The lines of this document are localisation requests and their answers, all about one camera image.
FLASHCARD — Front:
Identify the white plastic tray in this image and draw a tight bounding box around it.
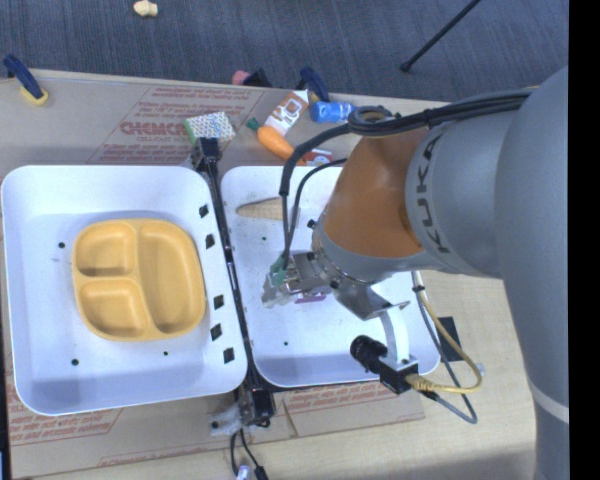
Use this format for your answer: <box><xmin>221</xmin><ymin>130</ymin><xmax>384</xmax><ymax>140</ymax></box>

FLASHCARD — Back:
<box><xmin>219</xmin><ymin>165</ymin><xmax>442</xmax><ymax>390</ymax></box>
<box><xmin>0</xmin><ymin>164</ymin><xmax>249</xmax><ymax>417</ymax></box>

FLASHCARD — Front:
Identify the black block with thin wires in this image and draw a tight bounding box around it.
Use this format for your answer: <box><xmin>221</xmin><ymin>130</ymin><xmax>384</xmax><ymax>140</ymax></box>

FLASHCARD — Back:
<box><xmin>189</xmin><ymin>136</ymin><xmax>224</xmax><ymax>170</ymax></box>
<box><xmin>234</xmin><ymin>386</ymin><xmax>277</xmax><ymax>427</ymax></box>

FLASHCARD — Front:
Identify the brown cardboard board red print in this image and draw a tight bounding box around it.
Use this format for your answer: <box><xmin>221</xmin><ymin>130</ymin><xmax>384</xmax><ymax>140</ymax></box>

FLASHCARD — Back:
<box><xmin>0</xmin><ymin>67</ymin><xmax>537</xmax><ymax>480</ymax></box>

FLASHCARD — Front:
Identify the orange divided plate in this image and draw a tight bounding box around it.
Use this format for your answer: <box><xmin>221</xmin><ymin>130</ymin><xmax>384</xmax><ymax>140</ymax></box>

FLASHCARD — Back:
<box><xmin>71</xmin><ymin>217</ymin><xmax>208</xmax><ymax>343</ymax></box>

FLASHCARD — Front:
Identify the white and orange bottle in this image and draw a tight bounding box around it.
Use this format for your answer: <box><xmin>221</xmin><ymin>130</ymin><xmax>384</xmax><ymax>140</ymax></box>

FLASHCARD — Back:
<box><xmin>263</xmin><ymin>88</ymin><xmax>312</xmax><ymax>137</ymax></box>

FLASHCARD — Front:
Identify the thin black rod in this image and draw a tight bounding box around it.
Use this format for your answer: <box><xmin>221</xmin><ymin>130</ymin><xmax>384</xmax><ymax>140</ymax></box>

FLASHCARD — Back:
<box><xmin>202</xmin><ymin>157</ymin><xmax>262</xmax><ymax>394</ymax></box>

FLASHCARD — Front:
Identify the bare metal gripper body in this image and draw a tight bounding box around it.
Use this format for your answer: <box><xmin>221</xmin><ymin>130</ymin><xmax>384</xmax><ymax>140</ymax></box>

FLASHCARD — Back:
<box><xmin>282</xmin><ymin>227</ymin><xmax>376</xmax><ymax>303</ymax></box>

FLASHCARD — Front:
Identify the black cylinder on white bracket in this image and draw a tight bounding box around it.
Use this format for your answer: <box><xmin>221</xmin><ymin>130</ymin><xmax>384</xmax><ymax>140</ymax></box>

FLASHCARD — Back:
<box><xmin>349</xmin><ymin>300</ymin><xmax>421</xmax><ymax>396</ymax></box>

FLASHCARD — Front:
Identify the red and white packet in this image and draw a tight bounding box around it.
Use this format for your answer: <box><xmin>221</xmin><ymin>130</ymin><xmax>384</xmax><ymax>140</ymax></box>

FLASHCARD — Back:
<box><xmin>302</xmin><ymin>148</ymin><xmax>334</xmax><ymax>167</ymax></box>

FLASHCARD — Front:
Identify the green patterned white carton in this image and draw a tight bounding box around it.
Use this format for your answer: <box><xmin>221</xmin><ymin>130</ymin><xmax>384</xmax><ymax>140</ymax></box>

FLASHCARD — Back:
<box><xmin>183</xmin><ymin>111</ymin><xmax>237</xmax><ymax>145</ymax></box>

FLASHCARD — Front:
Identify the orange carrot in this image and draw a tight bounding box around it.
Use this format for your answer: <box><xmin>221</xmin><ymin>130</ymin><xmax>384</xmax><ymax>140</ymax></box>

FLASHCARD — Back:
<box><xmin>245</xmin><ymin>117</ymin><xmax>307</xmax><ymax>165</ymax></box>

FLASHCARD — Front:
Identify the black stand leg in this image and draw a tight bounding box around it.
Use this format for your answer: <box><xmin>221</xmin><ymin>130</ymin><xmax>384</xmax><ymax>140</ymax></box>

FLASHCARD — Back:
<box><xmin>399</xmin><ymin>0</ymin><xmax>517</xmax><ymax>74</ymax></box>

